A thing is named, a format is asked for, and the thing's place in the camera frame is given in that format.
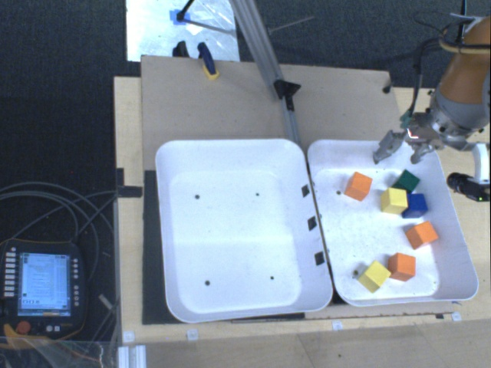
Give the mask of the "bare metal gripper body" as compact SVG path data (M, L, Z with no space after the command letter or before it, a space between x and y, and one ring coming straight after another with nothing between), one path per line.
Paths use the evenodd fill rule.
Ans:
M405 113L400 127L406 131L408 145L414 151L434 151L450 147L470 151L474 145L468 138L478 130L478 119L467 115L453 119L445 113Z

